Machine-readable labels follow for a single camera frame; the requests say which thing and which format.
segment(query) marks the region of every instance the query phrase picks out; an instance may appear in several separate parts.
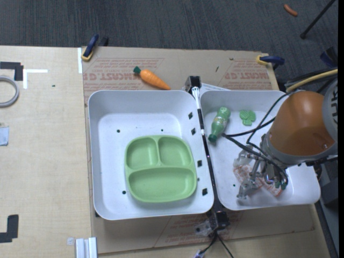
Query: sausage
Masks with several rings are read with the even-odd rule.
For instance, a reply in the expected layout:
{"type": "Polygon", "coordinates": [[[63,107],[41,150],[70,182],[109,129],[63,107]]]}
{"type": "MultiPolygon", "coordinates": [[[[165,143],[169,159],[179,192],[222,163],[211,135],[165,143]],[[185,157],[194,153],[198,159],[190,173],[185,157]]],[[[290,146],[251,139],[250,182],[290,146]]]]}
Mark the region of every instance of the sausage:
{"type": "Polygon", "coordinates": [[[295,17],[297,16],[297,12],[295,10],[293,10],[291,7],[289,7],[287,4],[284,4],[283,7],[287,11],[287,13],[289,13],[295,17]]]}

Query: black pole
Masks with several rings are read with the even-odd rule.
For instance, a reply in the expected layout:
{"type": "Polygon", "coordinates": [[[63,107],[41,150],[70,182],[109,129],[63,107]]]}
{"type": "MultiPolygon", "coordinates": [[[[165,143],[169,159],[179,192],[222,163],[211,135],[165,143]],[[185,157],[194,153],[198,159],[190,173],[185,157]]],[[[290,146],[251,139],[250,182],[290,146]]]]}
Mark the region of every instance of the black pole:
{"type": "Polygon", "coordinates": [[[335,0],[331,0],[326,7],[322,10],[322,12],[316,17],[316,19],[308,26],[308,28],[302,33],[300,34],[300,37],[302,39],[306,38],[306,34],[307,32],[315,25],[315,23],[320,19],[321,16],[323,16],[323,14],[328,10],[328,8],[333,4],[335,0]]]}

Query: cardboard sheet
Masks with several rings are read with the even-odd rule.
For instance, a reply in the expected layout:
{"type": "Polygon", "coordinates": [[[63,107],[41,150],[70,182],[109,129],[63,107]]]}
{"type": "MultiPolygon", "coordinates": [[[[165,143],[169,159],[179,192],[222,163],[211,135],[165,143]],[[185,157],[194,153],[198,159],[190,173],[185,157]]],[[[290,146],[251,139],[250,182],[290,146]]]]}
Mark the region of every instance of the cardboard sheet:
{"type": "MultiPolygon", "coordinates": [[[[186,51],[171,49],[97,47],[89,62],[82,62],[88,138],[92,236],[98,238],[100,254],[208,242],[195,235],[204,214],[107,221],[96,216],[92,199],[91,153],[87,101],[98,90],[156,90],[134,74],[149,69],[174,90],[183,89],[189,76],[230,90],[278,89],[271,64],[256,63],[260,52],[186,51]]],[[[307,205],[273,207],[250,211],[226,210],[230,225],[221,231],[224,240],[294,233],[314,229],[307,205]]]]}

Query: blue and yellow clamp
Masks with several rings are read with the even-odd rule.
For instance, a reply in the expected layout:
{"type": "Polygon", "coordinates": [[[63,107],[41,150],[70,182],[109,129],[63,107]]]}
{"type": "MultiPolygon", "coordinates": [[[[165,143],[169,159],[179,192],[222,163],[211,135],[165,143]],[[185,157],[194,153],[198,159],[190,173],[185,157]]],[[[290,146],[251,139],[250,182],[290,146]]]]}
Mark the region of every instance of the blue and yellow clamp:
{"type": "Polygon", "coordinates": [[[283,65],[285,60],[279,56],[260,56],[256,57],[256,62],[260,65],[267,65],[268,63],[273,64],[275,70],[279,65],[283,65]]]}
{"type": "Polygon", "coordinates": [[[99,34],[98,33],[95,33],[92,36],[92,38],[91,38],[90,42],[88,43],[85,51],[81,54],[81,59],[83,61],[90,61],[90,59],[91,59],[91,57],[93,55],[93,48],[94,48],[98,38],[99,38],[99,34]]]}

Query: table top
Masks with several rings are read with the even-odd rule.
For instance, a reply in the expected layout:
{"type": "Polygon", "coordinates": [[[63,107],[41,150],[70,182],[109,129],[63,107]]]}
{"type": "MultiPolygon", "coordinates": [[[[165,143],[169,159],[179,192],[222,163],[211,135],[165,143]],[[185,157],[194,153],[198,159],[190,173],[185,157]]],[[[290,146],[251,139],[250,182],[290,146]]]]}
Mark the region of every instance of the table top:
{"type": "MultiPolygon", "coordinates": [[[[122,58],[128,58],[132,55],[123,53],[134,48],[112,49],[121,52],[122,58]]],[[[200,54],[189,51],[186,55],[191,58],[200,54]]],[[[216,51],[208,51],[207,56],[212,54],[216,55],[216,51]]],[[[93,213],[80,49],[4,46],[0,61],[20,62],[26,70],[24,80],[17,82],[18,100],[12,106],[0,108],[0,127],[9,127],[10,131],[8,145],[0,147],[0,233],[6,232],[9,215],[19,215],[18,238],[0,243],[0,255],[74,257],[74,240],[92,236],[93,213]]],[[[0,70],[0,75],[13,77],[13,70],[0,70]]],[[[179,84],[188,75],[190,71],[178,76],[179,84]]],[[[270,80],[272,89],[276,89],[275,78],[270,76],[270,80]]],[[[0,102],[12,94],[11,86],[0,82],[0,102]]],[[[297,209],[288,207],[286,211],[292,213],[297,209]]],[[[245,236],[227,240],[225,244],[234,257],[329,257],[315,207],[307,205],[306,209],[313,223],[308,231],[245,236]]],[[[259,212],[252,213],[246,224],[254,229],[260,217],[263,215],[259,212]]],[[[130,238],[127,243],[143,239],[130,238]]],[[[193,257],[207,245],[204,242],[102,256],[193,257]]],[[[227,257],[227,254],[221,243],[216,242],[207,250],[206,257],[227,257]]]]}

